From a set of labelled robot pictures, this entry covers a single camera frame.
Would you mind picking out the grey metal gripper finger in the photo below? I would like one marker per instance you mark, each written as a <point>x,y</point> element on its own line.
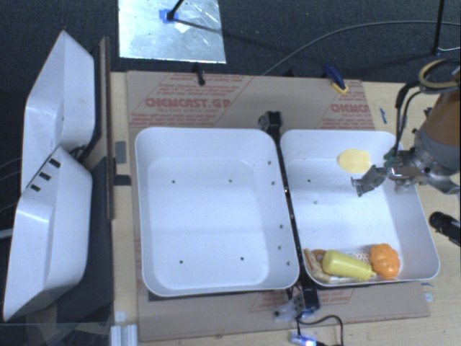
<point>371,174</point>
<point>374,185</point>

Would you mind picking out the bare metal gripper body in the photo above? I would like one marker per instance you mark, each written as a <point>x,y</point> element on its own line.
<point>414,171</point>

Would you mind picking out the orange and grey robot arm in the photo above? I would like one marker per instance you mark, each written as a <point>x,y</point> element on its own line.
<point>443,121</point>

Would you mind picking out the pale yellow round biscuit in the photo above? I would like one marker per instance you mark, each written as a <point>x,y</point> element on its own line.
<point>354,161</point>

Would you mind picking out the white plastic tray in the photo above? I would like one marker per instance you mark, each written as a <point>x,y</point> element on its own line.
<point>342,215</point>
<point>209,215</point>

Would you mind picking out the white mesh net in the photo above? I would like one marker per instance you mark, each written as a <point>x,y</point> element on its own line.
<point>360,255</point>

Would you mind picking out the orange toy pepper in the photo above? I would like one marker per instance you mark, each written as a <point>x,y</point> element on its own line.
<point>385,261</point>

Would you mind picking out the thin black rod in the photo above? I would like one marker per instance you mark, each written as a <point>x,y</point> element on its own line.
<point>288,193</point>

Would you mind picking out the yellow squeeze bottle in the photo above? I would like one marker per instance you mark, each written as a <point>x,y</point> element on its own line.
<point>344,264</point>

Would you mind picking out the tan toy pretzel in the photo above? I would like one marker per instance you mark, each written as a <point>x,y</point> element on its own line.
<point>315,263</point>

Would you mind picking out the brown cardboard board red print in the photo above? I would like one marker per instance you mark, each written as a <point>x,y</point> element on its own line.
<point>230,99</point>

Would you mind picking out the black cylinder on white bracket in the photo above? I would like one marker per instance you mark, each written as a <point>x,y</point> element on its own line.
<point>444,225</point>

